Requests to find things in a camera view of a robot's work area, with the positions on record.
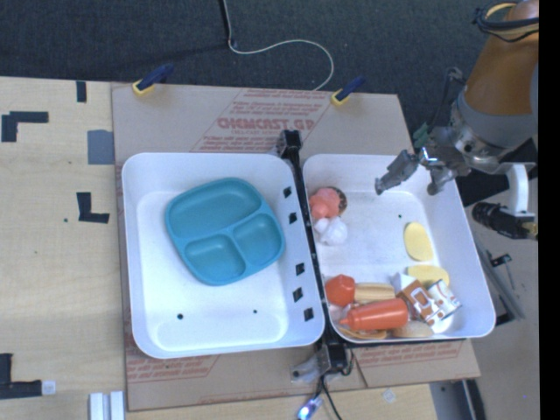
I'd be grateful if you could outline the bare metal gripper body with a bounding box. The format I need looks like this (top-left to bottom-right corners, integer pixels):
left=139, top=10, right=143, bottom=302
left=419, top=123, right=511, bottom=178

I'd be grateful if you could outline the yellow oval slice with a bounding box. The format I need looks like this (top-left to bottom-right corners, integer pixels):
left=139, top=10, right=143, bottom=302
left=402, top=220, right=435, bottom=263
left=406, top=263, right=451, bottom=290

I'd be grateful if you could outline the white plastic tray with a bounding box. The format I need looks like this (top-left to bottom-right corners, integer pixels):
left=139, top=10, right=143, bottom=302
left=121, top=151, right=326, bottom=361
left=302, top=152, right=497, bottom=345

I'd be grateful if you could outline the pink toy shrimp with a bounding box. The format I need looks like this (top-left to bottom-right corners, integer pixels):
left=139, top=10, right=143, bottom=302
left=308, top=186, right=343, bottom=220

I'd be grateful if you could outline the white toy garlic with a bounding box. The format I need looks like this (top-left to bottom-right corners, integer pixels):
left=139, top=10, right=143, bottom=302
left=313, top=216, right=349, bottom=247

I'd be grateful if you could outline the thin black rod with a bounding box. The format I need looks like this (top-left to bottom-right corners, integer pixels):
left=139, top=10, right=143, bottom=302
left=288, top=145, right=339, bottom=350

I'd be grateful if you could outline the white and orange can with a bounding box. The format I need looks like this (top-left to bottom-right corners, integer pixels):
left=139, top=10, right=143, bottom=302
left=426, top=278, right=463, bottom=321

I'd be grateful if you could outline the tan hot dog bun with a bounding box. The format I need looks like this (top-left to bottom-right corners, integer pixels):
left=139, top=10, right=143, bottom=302
left=353, top=282, right=397, bottom=305

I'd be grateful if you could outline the white and orange carton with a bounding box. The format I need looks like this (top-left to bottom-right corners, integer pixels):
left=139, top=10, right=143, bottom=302
left=391, top=271, right=444, bottom=328

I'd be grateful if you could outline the orange sauce bottle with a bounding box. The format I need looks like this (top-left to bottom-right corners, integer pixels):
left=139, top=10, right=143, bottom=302
left=338, top=297, right=410, bottom=333

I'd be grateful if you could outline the tan toy bread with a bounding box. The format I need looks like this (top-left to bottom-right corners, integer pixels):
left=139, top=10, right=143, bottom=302
left=390, top=319, right=435, bottom=340

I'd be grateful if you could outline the orange flat slice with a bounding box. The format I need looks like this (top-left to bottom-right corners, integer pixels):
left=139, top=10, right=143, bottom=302
left=336, top=325, right=389, bottom=341

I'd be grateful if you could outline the blue divided plate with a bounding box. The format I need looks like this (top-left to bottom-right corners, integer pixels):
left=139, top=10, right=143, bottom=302
left=164, top=177, right=287, bottom=287

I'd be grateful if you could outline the brown cardboard board red print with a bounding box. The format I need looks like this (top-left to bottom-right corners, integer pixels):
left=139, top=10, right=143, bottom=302
left=110, top=82, right=482, bottom=412

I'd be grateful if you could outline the black cylinder on white bracket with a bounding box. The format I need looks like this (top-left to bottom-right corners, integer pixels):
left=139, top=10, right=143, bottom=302
left=471, top=162, right=539, bottom=242

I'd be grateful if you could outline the black block with thin wires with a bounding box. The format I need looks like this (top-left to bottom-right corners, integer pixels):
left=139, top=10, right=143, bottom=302
left=277, top=129, right=305, bottom=160
left=320, top=341, right=352, bottom=375

